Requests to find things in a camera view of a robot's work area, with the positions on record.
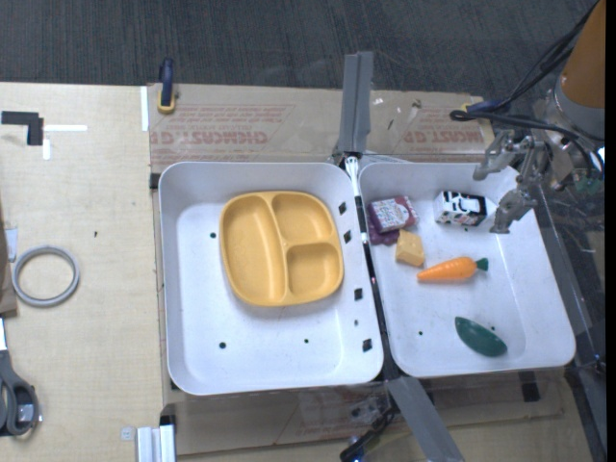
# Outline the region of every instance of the sponge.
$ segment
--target sponge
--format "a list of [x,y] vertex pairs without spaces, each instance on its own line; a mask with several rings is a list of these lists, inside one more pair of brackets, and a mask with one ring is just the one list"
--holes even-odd
[[396,245],[396,260],[415,267],[423,265],[425,255],[422,239],[415,233],[400,229]]

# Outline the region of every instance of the gray ring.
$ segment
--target gray ring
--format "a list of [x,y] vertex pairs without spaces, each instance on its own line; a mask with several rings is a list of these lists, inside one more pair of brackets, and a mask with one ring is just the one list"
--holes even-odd
[[[39,255],[58,255],[59,257],[64,258],[68,264],[71,266],[73,270],[73,280],[68,285],[68,287],[59,295],[51,297],[49,299],[39,299],[37,297],[32,297],[27,295],[19,286],[19,273],[23,266]],[[75,257],[73,257],[68,251],[59,246],[54,246],[52,244],[44,244],[43,246],[35,246],[34,248],[30,248],[23,252],[17,260],[15,261],[15,265],[13,267],[13,286],[15,287],[15,291],[19,298],[24,302],[31,306],[36,306],[38,308],[48,308],[50,306],[55,306],[57,304],[62,303],[67,300],[77,289],[77,284],[79,283],[79,267],[77,266],[77,261]]]

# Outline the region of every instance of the toy carrot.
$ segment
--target toy carrot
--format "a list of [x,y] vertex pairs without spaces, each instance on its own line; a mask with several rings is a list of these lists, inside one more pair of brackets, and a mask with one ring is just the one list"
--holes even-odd
[[467,279],[477,269],[488,270],[488,259],[473,260],[471,257],[458,257],[424,269],[417,274],[420,281],[447,281]]

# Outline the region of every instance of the yellow divided plate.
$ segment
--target yellow divided plate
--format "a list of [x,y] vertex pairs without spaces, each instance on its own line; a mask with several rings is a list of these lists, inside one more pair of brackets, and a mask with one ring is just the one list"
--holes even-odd
[[237,297],[259,306],[316,301],[343,280],[336,225],[304,192],[251,192],[220,215],[222,262]]

